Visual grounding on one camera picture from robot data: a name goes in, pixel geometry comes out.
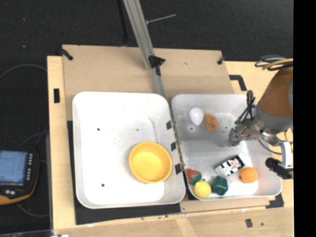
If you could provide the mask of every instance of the orange fruit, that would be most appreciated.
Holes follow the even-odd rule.
[[[240,178],[244,183],[253,183],[258,179],[258,172],[253,167],[245,167],[240,172]]]

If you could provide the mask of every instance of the white ball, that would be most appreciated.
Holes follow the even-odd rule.
[[[204,112],[199,107],[194,107],[189,112],[190,120],[194,125],[200,125],[204,118]]]

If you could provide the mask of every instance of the handheld device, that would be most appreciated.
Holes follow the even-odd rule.
[[[0,205],[29,198],[39,175],[39,157],[32,148],[0,148]]]

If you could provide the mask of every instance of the black clamp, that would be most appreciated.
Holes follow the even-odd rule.
[[[150,66],[155,68],[157,76],[161,76],[160,66],[165,62],[165,59],[156,57],[154,55],[149,56]]]

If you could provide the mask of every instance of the green object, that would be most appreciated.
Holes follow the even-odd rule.
[[[228,190],[226,178],[217,176],[212,184],[212,192],[223,196]]]

